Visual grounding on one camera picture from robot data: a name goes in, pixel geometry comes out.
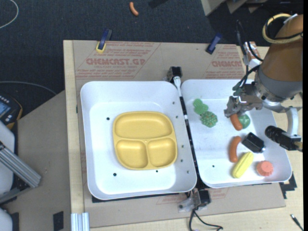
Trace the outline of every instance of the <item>yellow plate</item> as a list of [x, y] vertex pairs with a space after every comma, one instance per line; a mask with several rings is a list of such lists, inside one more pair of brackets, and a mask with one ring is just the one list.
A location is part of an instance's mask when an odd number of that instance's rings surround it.
[[167, 167], [178, 156], [170, 119], [163, 113], [122, 113], [113, 123], [115, 153], [126, 168], [144, 170]]

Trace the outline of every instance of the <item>black floor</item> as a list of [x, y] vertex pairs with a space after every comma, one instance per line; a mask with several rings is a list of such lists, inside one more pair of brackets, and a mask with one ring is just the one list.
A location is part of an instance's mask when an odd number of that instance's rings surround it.
[[[269, 44], [261, 30], [271, 16], [303, 13], [303, 0], [269, 0], [253, 13], [241, 7], [230, 14], [225, 3], [208, 17], [200, 0], [14, 0], [17, 19], [0, 28], [0, 92], [18, 100], [24, 115], [53, 94], [21, 81], [64, 90], [63, 40], [99, 40], [105, 27], [112, 40], [209, 43], [216, 32], [220, 43], [237, 44], [235, 22], [240, 20], [250, 41]], [[140, 15], [134, 17], [128, 3], [134, 1]], [[9, 22], [16, 8], [0, 0], [0, 26]]]

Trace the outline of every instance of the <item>white cable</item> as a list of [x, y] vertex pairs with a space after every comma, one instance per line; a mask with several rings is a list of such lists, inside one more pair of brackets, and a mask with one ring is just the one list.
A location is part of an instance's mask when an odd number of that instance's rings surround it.
[[8, 0], [8, 1], [11, 1], [15, 6], [16, 6], [16, 15], [15, 15], [15, 17], [10, 21], [10, 22], [8, 22], [7, 24], [4, 24], [4, 25], [2, 25], [2, 26], [0, 26], [0, 29], [1, 28], [4, 28], [5, 26], [7, 26], [7, 25], [9, 25], [9, 24], [11, 24], [16, 18], [17, 18], [17, 16], [18, 16], [18, 14], [19, 14], [19, 8], [18, 8], [18, 5], [17, 5], [17, 3], [14, 1], [14, 0]]

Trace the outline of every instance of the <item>orange sausage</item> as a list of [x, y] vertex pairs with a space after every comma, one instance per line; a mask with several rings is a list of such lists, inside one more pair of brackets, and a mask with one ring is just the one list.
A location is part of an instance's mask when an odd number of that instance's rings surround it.
[[240, 123], [239, 117], [237, 116], [237, 114], [233, 114], [230, 116], [230, 120], [234, 126], [234, 128], [238, 131], [243, 129], [242, 124]]
[[130, 8], [130, 11], [134, 14], [134, 16], [138, 16], [139, 15], [139, 12], [135, 9], [133, 2], [129, 3], [129, 8]]
[[237, 145], [241, 142], [241, 140], [242, 138], [240, 136], [236, 136], [233, 138], [231, 142], [230, 149], [229, 149], [229, 158], [230, 158], [230, 161], [233, 163], [237, 163], [238, 161], [236, 149], [237, 149]]

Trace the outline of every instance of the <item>white tray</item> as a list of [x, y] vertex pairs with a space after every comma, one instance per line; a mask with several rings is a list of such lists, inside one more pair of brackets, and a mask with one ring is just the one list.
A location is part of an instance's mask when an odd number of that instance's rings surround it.
[[[201, 180], [212, 188], [288, 180], [292, 169], [286, 150], [264, 134], [267, 126], [276, 126], [272, 112], [265, 108], [246, 112], [251, 124], [241, 131], [236, 131], [230, 119], [224, 116], [229, 96], [233, 94], [232, 87], [237, 82], [238, 80], [187, 80], [182, 84], [181, 90]], [[193, 106], [193, 101], [197, 98], [208, 105], [209, 111], [217, 115], [218, 123], [214, 127], [208, 128], [201, 123], [200, 116], [194, 111]], [[239, 135], [243, 139], [249, 132], [262, 139], [266, 149], [263, 153], [254, 153], [252, 165], [241, 178], [235, 179], [231, 175], [234, 163], [229, 161], [228, 155], [230, 142], [233, 136]], [[237, 147], [238, 157], [248, 151], [250, 150], [241, 143]], [[256, 164], [262, 160], [272, 162], [274, 172], [271, 176], [259, 176], [256, 172]]]
[[[91, 194], [102, 200], [188, 192], [197, 176], [174, 85], [165, 81], [92, 81], [80, 93], [87, 177]], [[159, 170], [130, 170], [116, 157], [112, 126], [129, 111], [157, 111], [171, 120], [178, 144], [174, 164]]]

